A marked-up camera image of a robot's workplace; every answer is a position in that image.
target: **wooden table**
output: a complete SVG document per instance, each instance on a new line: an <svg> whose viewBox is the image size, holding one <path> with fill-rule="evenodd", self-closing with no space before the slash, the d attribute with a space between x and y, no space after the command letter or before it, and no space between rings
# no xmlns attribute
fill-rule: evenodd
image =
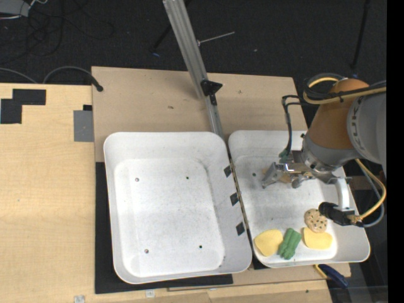
<svg viewBox="0 0 404 303"><path fill-rule="evenodd" d="M160 94L160 105L163 104L160 111L166 116L146 116L146 123L137 120L138 131L153 131L159 127L153 125L153 117L164 122L171 115L180 121L182 118L189 125L187 129L209 130L203 104L194 99L192 85L187 86L191 79L186 72L93 68L93 75L105 88L102 97L109 98L116 97L112 91L117 86L134 79L138 86L145 80L156 81L157 85L148 85L147 93L159 88L162 80L168 82L163 90L181 86L176 90L182 94L181 99ZM225 83L217 97L226 135L248 127L273 129L276 126L286 130L280 96L295 93L291 78L210 74L210 79ZM84 295L86 303L331 302L326 281L312 266L248 269L234 274L231 286L161 288L154 290L154 299L146 298L144 290L94 294L95 161L103 159L102 134L120 126L114 124L117 120L114 116L110 116L109 122L102 119L105 112L100 111L102 101L98 99L94 102L94 128L98 139L94 143L74 141L73 111L93 104L93 93L98 93L94 87L1 83L0 99L11 99L13 89L46 90L46 104L23 105L21 124L0 124L1 302L72 303L78 295ZM143 107L150 113L159 111L157 105L153 107L152 103L137 100L125 102L134 102L140 112ZM189 106L189 103L201 108ZM301 109L290 110L294 129L304 130L306 124ZM198 120L189 123L195 112ZM171 121L168 129L180 130L180 121ZM348 264L334 267L350 276Z"/></svg>

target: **empty white tray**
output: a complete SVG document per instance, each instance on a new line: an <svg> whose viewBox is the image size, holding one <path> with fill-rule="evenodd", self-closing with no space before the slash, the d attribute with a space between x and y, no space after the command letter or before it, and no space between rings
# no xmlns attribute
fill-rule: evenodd
<svg viewBox="0 0 404 303"><path fill-rule="evenodd" d="M305 131L293 132L292 150L301 149L302 133ZM262 188L263 170L273 162L278 163L278 154L285 148L287 141L287 131L236 131L230 136L230 153L252 239L268 229L278 229L282 234L285 234L288 228L301 232L302 228L306 227L304 213L307 210L318 208L323 201L338 204L336 187L317 179L304 181L297 189L293 189L290 183L282 182ZM335 175L344 177L345 173L343 169L338 169ZM354 208L357 214L352 193L349 193L350 207ZM330 222L327 232L333 236L331 248L327 250L309 249L301 241L291 260L283 259L277 254L265 257L255 246L254 254L265 266L272 268L354 263L369 257L370 245L363 228L342 227Z"/></svg>
<svg viewBox="0 0 404 303"><path fill-rule="evenodd" d="M114 268L122 280L236 273L251 264L220 137L114 133L105 140L104 155Z"/></svg>

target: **green toy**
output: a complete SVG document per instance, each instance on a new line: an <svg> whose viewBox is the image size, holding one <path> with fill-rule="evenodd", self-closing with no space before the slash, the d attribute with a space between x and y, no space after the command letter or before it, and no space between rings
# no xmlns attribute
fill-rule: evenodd
<svg viewBox="0 0 404 303"><path fill-rule="evenodd" d="M278 254L289 260L295 255L295 250L300 240L302 240L302 235L300 232L295 231L292 228L286 230L285 237L279 246Z"/></svg>

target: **black clip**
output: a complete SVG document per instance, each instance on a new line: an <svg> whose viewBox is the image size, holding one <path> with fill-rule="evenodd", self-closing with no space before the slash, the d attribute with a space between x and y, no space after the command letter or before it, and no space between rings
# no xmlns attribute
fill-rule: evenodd
<svg viewBox="0 0 404 303"><path fill-rule="evenodd" d="M203 94L207 97L209 95L210 97L210 103L212 105L217 105L216 101L216 92L219 91L219 89L223 86L221 83L216 83L212 82L209 80L202 80L201 82L201 88L203 91Z"/></svg>

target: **black floor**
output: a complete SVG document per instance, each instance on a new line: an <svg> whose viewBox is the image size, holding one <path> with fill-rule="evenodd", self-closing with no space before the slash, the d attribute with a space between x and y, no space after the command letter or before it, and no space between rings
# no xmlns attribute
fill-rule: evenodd
<svg viewBox="0 0 404 303"><path fill-rule="evenodd" d="M369 84L386 79L387 0L188 1L198 40L234 32L201 44L207 72L289 76L299 94L319 73L358 77ZM162 0L48 0L35 3L28 17L7 17L0 14L0 68L39 83L61 66L186 71L175 36L167 30ZM29 79L0 71L0 81ZM62 70L46 82L89 80L82 71ZM303 111L310 125L316 109ZM371 166L375 172L380 168ZM346 170L358 174L354 165ZM366 209L372 195L355 196ZM370 287L388 284L386 221L387 216L367 231L373 250L360 269Z"/></svg>

